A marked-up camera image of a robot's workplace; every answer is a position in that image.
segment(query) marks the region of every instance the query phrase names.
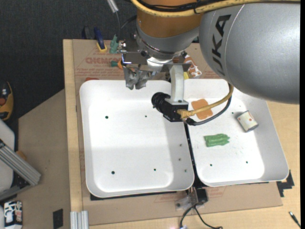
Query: white cylinder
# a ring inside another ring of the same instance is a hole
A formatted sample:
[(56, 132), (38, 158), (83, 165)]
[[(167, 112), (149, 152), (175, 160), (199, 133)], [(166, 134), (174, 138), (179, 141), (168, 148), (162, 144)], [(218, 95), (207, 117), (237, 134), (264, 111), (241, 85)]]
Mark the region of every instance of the white cylinder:
[(258, 127), (258, 123), (248, 110), (239, 115), (237, 117), (237, 120), (239, 121), (245, 132), (252, 131)]

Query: black wall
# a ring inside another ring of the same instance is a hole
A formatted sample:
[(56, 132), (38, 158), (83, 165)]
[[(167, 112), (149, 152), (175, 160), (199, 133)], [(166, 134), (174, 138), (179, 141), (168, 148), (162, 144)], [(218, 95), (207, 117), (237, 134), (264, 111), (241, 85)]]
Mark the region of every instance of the black wall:
[[(115, 0), (122, 23), (136, 14)], [(14, 92), (19, 118), (64, 88), (63, 39), (80, 39), (83, 27), (98, 26), (105, 40), (117, 32), (106, 0), (0, 0), (0, 79)], [(122, 31), (134, 31), (131, 23)]]

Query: yellow cable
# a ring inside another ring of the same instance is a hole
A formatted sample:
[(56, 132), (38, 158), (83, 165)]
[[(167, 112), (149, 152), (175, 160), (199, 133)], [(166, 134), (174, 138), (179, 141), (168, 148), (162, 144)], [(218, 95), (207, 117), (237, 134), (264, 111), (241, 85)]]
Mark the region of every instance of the yellow cable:
[(229, 88), (229, 93), (226, 97), (224, 97), (223, 99), (213, 103), (213, 104), (209, 104), (205, 107), (202, 107), (200, 109), (196, 109), (196, 110), (191, 110), (191, 111), (188, 111), (188, 110), (185, 110), (185, 109), (178, 109), (177, 110), (177, 113), (181, 115), (181, 119), (184, 119), (184, 118), (188, 118), (190, 116), (193, 116), (199, 112), (202, 112), (202, 111), (206, 111), (206, 110), (209, 110), (211, 108), (214, 108), (222, 103), (224, 103), (225, 101), (227, 101), (233, 94), (233, 89), (234, 87), (232, 85), (230, 85), (230, 88)]
[[(167, 17), (167, 18), (174, 18), (174, 17), (187, 17), (192, 16), (195, 14), (193, 9), (180, 11), (180, 12), (163, 12), (163, 11), (155, 11), (149, 9), (139, 3), (137, 0), (130, 0), (138, 9), (142, 10), (145, 13), (148, 13), (153, 16), (157, 17)], [(254, 2), (300, 2), (301, 0), (225, 0), (220, 2), (214, 2), (208, 5), (203, 5), (196, 8), (196, 13), (204, 13), (209, 12), (212, 10), (222, 9), (230, 6), (241, 5), (245, 3), (254, 3)]]

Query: green object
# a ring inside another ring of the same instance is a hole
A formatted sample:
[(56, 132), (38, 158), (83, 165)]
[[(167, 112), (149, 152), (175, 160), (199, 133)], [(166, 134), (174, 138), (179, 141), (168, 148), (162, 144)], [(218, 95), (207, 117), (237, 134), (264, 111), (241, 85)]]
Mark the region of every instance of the green object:
[(109, 53), (116, 53), (119, 43), (116, 41), (118, 39), (118, 37), (116, 35), (114, 35), (113, 39), (110, 42), (110, 49), (109, 49)]
[(118, 37), (116, 35), (113, 36), (113, 39), (110, 42), (110, 47), (113, 46), (113, 44), (116, 42), (116, 40), (118, 39)]
[(118, 62), (111, 60), (111, 67), (118, 66)]
[(207, 147), (226, 145), (229, 143), (230, 137), (226, 134), (206, 135), (204, 136), (205, 144)]

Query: cardboard sheet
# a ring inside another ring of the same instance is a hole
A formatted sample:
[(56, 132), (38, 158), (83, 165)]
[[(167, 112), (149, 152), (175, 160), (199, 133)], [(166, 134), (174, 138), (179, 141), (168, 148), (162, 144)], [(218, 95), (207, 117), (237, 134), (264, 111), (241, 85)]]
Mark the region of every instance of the cardboard sheet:
[[(110, 66), (111, 60), (118, 61), (121, 59), (121, 55), (99, 52), (96, 47), (96, 41), (94, 40), (73, 40), (73, 51), (83, 210), (87, 210), (89, 213), (90, 225), (181, 216), (183, 211), (176, 211), (175, 201), (184, 197), (184, 191), (128, 198), (91, 200), (91, 195), (86, 187), (85, 178), (79, 89), (81, 84), (84, 83), (88, 77), (101, 80), (123, 80), (124, 74), (123, 70), (118, 67)], [(192, 44), (186, 51), (202, 71), (203, 74), (201, 78), (219, 78), (203, 59), (199, 44)], [(282, 205), (275, 182), (207, 187), (206, 191), (209, 201), (199, 209), (201, 213), (215, 213)]]

